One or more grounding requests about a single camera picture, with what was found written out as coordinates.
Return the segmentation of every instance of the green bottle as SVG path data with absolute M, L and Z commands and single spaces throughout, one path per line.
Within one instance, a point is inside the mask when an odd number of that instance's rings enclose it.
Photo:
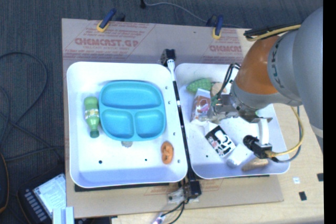
M 98 99 L 96 97 L 86 97 L 84 99 L 85 106 L 85 120 L 90 127 L 90 136 L 96 138 L 99 136 L 98 125 L 99 110 L 98 110 Z

